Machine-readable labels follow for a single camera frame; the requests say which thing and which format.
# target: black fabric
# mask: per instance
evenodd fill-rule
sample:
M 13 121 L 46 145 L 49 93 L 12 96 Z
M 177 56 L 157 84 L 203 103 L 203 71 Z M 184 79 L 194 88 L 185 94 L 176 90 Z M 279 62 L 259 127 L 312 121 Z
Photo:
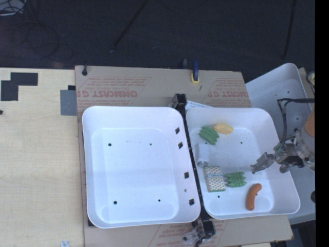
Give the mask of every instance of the black fabric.
M 246 82 L 290 62 L 315 69 L 315 0 L 27 0 L 0 16 L 2 67 L 75 65 L 241 71 Z

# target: wooden surface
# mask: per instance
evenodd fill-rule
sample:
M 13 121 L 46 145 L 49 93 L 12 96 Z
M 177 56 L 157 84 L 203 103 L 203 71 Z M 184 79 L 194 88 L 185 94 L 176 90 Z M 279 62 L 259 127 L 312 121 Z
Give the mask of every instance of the wooden surface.
M 77 117 L 60 113 L 75 72 L 0 68 L 0 80 L 10 72 L 39 81 L 0 101 L 0 245 L 84 246 Z

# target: toy sausage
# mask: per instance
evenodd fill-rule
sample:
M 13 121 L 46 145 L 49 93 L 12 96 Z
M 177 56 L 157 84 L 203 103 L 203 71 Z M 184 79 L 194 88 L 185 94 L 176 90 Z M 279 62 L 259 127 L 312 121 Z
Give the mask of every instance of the toy sausage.
M 258 191 L 262 189 L 262 185 L 259 183 L 253 184 L 248 191 L 246 207 L 247 210 L 253 210 L 255 208 L 255 197 Z

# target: black metal bracket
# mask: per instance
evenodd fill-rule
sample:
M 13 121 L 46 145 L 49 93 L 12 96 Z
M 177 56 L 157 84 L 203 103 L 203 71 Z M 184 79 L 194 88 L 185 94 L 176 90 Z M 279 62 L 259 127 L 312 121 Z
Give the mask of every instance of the black metal bracket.
M 188 144 L 188 147 L 189 147 L 191 163 L 192 163 L 192 167 L 193 167 L 196 187 L 197 187 L 199 200 L 200 200 L 200 205 L 201 205 L 200 217 L 201 217 L 201 221 L 202 221 L 203 228 L 204 228 L 204 231 L 205 231 L 205 237 L 204 238 L 208 239 L 208 238 L 211 238 L 213 235 L 215 235 L 216 232 L 215 232 L 215 227 L 214 227 L 212 221 L 209 219 L 208 213 L 206 212 L 205 205 L 204 205 L 204 200 L 203 200 L 203 197 L 202 197 L 201 186 L 200 186 L 199 177 L 198 177 L 197 170 L 196 170 L 196 164 L 195 164 L 194 155 L 193 155 L 193 151 L 192 151 L 192 147 L 191 147 L 191 140 L 190 140 L 189 130 L 188 130 L 187 122 L 186 122 L 186 110 L 185 110 L 186 104 L 187 104 L 186 94 L 175 94 L 175 96 L 174 96 L 174 98 L 172 99 L 172 102 L 171 102 L 171 107 L 176 109 L 181 114 L 181 116 L 183 118 L 187 144 Z

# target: empty white tray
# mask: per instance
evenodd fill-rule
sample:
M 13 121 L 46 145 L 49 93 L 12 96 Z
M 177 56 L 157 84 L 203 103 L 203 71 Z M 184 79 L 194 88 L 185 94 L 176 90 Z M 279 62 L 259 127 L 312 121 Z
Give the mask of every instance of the empty white tray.
M 168 107 L 90 107 L 82 116 L 87 212 L 100 228 L 200 214 L 182 116 Z
M 187 112 L 187 124 L 192 151 L 198 143 L 206 143 L 198 133 L 202 126 L 227 123 L 233 132 L 219 134 L 215 146 L 209 145 L 208 166 L 220 166 L 222 174 L 242 171 L 247 182 L 243 187 L 226 186 L 222 192 L 208 192 L 203 169 L 197 167 L 203 201 L 207 213 L 213 218 L 225 220 L 253 216 L 292 214 L 300 207 L 299 196 L 290 172 L 281 173 L 280 165 L 252 174 L 250 165 L 264 153 L 274 153 L 279 142 L 271 116 L 259 108 L 191 108 Z M 246 195 L 250 186 L 260 183 L 262 190 L 255 198 L 255 208 L 246 208 Z

